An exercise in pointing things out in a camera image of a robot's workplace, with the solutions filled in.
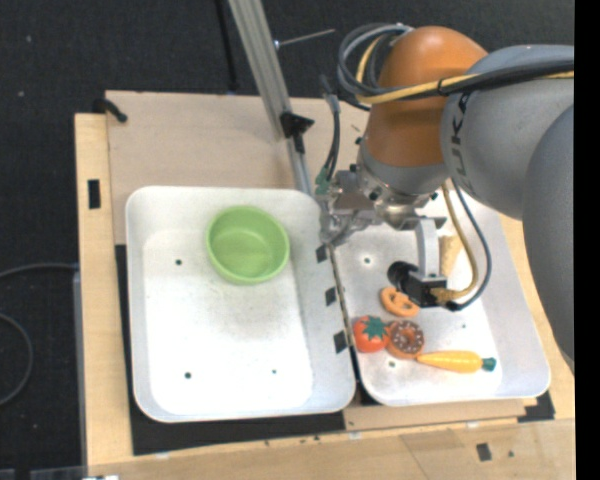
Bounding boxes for thin black and white rod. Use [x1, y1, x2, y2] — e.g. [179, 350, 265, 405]
[325, 241, 358, 357]

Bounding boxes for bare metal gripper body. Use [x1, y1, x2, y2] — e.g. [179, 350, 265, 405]
[327, 168, 447, 231]

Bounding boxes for pale wooden board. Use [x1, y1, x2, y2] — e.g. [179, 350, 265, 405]
[74, 112, 576, 479]

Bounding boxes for black cylinder on white bracket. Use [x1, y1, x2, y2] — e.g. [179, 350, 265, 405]
[386, 216, 450, 310]

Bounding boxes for yellow carrot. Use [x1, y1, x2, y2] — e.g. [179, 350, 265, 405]
[415, 349, 498, 375]

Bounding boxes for brown sprinkled doughnut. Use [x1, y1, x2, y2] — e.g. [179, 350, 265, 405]
[385, 319, 426, 361]

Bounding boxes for white plastic tray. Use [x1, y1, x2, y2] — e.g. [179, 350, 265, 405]
[124, 184, 358, 425]
[328, 191, 553, 409]

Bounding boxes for orange pretzel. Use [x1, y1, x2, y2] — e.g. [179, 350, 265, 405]
[379, 286, 422, 319]

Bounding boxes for red tomato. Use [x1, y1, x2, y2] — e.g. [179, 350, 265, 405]
[351, 314, 393, 355]

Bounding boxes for green bowl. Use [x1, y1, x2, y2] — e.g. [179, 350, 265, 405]
[204, 204, 292, 286]

